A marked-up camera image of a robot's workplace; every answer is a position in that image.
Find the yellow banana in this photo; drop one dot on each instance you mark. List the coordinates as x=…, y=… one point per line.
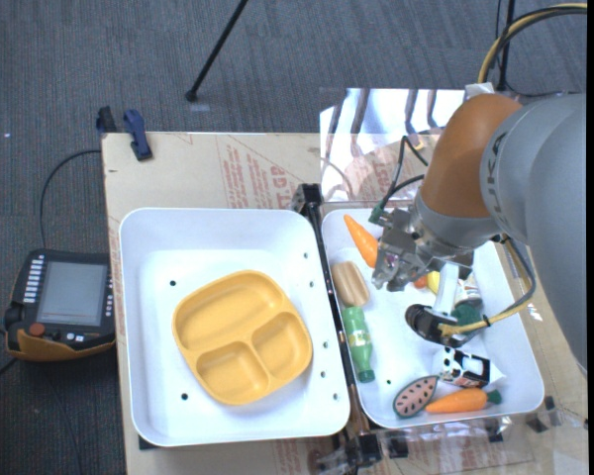
x=433, y=282

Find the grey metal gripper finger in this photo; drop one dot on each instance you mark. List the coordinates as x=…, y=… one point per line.
x=382, y=275
x=402, y=280

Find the white plastic tray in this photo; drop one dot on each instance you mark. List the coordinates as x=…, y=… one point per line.
x=148, y=314
x=406, y=354

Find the yellow divided plate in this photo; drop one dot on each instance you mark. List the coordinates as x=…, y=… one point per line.
x=227, y=334

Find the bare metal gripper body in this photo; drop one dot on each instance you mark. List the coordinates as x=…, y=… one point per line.
x=407, y=243

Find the small orange round toy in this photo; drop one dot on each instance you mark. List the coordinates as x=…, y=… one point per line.
x=421, y=282

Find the watermelon slice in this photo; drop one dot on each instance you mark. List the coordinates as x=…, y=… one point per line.
x=416, y=396

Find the orange carrot with green top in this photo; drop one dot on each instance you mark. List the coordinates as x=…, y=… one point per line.
x=458, y=401

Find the tan hot dog bun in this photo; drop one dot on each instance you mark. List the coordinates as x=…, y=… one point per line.
x=350, y=282

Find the green broccoli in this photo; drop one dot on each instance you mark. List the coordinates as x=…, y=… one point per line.
x=467, y=314

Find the green bottle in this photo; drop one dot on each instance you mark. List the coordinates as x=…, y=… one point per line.
x=359, y=337

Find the black and white carton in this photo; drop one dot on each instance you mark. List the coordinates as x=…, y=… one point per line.
x=467, y=369

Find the brown cardboard board red print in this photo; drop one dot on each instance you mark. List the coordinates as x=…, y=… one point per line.
x=198, y=171

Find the small white printed can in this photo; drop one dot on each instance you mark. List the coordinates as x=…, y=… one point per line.
x=467, y=290

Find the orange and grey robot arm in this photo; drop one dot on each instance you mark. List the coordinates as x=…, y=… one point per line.
x=534, y=176

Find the black cylinder on white bracket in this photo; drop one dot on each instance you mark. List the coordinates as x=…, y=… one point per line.
x=428, y=323

